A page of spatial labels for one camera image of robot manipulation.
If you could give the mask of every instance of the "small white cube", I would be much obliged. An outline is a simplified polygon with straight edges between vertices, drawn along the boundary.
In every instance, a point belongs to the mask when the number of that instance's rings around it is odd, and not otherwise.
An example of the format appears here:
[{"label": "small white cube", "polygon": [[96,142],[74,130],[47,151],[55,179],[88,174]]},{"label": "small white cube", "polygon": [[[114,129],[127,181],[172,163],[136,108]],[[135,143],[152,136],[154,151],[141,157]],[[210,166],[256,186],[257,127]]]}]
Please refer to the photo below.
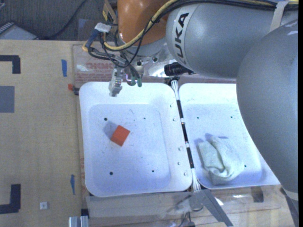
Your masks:
[{"label": "small white cube", "polygon": [[40,210],[48,209],[48,202],[41,202],[40,203]]}]

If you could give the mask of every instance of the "gray strap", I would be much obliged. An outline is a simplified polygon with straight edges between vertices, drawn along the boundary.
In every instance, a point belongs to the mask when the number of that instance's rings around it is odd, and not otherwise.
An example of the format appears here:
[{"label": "gray strap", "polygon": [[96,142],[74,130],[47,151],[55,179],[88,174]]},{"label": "gray strap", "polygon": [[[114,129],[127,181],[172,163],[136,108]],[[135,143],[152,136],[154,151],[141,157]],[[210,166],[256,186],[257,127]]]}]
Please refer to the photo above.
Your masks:
[{"label": "gray strap", "polygon": [[285,6],[289,3],[289,0],[286,1],[279,1],[276,4],[276,9],[274,12],[274,16],[273,16],[273,20],[271,22],[271,26],[269,29],[269,32],[273,31],[276,28],[279,28],[281,25],[281,20],[282,20],[282,16],[283,16],[283,12],[284,12],[284,8]]}]

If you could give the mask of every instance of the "white cloth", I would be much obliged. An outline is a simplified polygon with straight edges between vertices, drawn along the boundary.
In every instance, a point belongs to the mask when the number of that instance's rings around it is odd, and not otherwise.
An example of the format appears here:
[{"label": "white cloth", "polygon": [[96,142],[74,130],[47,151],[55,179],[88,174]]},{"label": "white cloth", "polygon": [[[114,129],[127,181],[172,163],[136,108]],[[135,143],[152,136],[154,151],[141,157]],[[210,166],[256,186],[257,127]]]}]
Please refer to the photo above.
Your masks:
[{"label": "white cloth", "polygon": [[204,169],[208,171],[214,185],[235,179],[244,169],[244,163],[235,145],[229,139],[212,136],[198,144]]}]

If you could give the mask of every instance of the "table surface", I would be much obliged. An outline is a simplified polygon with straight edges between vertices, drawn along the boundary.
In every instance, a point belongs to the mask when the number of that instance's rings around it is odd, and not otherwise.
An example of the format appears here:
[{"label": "table surface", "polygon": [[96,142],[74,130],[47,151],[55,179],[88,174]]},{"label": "table surface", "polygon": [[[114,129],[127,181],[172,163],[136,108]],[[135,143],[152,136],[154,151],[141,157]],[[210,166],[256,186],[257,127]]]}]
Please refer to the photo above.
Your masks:
[{"label": "table surface", "polygon": [[[0,227],[68,226],[69,217],[80,216],[86,206],[79,98],[68,89],[74,83],[75,44],[82,43],[0,40],[0,55],[21,58],[20,74],[12,74],[11,62],[0,61],[0,86],[15,90],[14,113],[0,113],[0,205],[9,203],[10,186],[21,184],[21,209],[0,214]],[[67,61],[66,77],[62,60]],[[223,210],[235,226],[291,227],[294,223],[280,188],[262,187],[263,203],[230,199],[235,194],[249,195],[251,189],[247,188],[214,191],[213,195],[226,203]],[[40,210],[39,204],[45,201],[49,208]],[[196,226],[224,226],[207,210],[193,218]],[[123,221],[105,219],[103,226],[128,226]],[[143,217],[132,221],[147,222]],[[91,219],[90,226],[101,224]]]}]

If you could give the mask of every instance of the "orange block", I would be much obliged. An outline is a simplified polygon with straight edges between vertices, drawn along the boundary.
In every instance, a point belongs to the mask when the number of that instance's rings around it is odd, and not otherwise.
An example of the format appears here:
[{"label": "orange block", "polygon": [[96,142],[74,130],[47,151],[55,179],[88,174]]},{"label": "orange block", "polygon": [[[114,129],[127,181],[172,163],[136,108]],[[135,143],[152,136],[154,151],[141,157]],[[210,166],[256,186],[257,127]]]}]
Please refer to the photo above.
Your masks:
[{"label": "orange block", "polygon": [[118,144],[119,146],[123,146],[124,141],[126,140],[129,133],[130,133],[129,130],[122,127],[121,125],[118,125],[110,140]]}]

